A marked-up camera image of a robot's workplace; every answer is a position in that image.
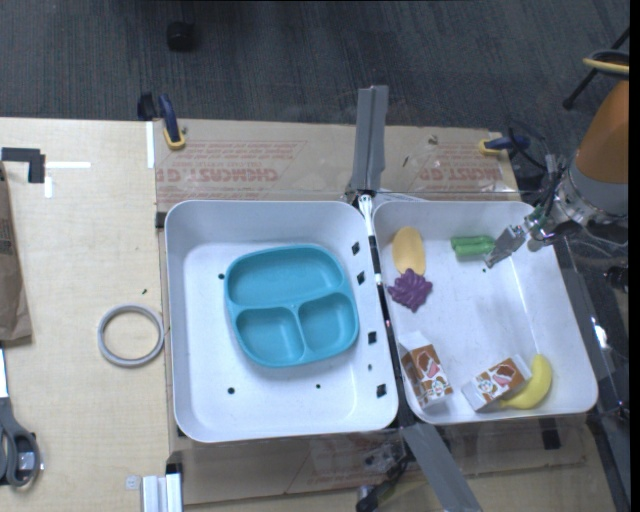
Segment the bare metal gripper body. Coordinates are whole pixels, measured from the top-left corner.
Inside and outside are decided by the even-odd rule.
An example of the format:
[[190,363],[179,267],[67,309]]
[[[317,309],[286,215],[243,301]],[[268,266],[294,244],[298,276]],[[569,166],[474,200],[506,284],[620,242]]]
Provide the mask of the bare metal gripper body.
[[559,185],[552,197],[528,216],[528,248],[551,246],[585,234],[614,246],[625,246],[625,186]]

